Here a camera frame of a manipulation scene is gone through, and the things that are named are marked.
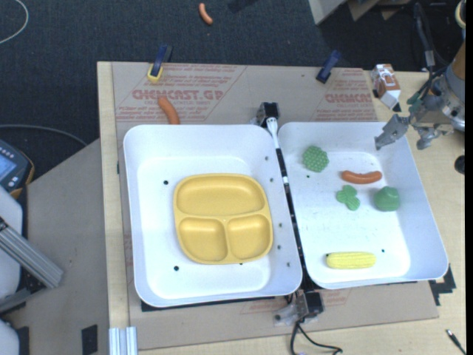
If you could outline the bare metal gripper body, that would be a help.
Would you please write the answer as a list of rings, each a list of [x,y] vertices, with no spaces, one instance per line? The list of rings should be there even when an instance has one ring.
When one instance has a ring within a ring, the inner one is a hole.
[[[455,95],[414,94],[408,101],[409,123],[416,129],[465,131],[465,104]]]

